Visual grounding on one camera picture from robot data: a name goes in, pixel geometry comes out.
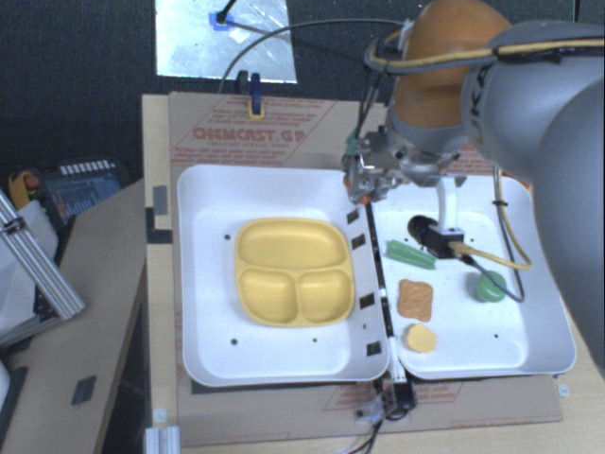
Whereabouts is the green ridged toy vegetable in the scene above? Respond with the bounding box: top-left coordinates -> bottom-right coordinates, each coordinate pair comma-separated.
386,238 -> 439,271

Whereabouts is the thin black and white rod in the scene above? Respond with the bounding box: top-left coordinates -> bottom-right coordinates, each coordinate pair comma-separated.
364,201 -> 407,387

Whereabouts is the green round toy food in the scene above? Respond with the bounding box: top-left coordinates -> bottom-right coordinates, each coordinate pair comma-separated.
475,271 -> 508,304

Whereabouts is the black block with thin wires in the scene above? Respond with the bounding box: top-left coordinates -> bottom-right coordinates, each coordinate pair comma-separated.
377,380 -> 418,420

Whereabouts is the orange square toy biscuit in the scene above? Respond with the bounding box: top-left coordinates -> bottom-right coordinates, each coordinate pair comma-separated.
396,278 -> 435,323

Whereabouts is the yellow divided plate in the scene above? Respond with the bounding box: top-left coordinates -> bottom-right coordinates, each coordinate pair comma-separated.
234,217 -> 356,328

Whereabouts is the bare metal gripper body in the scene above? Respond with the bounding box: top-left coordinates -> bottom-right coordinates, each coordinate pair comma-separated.
358,128 -> 463,187

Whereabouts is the yellow round toy biscuit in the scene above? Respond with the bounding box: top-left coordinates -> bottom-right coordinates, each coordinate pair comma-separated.
401,323 -> 437,354

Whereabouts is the black cylinder on white bracket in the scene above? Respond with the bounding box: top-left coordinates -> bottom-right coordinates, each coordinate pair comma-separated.
406,176 -> 469,260

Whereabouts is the brown cardboard board red print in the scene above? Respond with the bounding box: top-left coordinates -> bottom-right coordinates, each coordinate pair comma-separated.
167,91 -> 564,448

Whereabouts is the white plastic tray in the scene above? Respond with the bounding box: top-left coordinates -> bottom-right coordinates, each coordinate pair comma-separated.
177,164 -> 391,388
371,170 -> 579,381

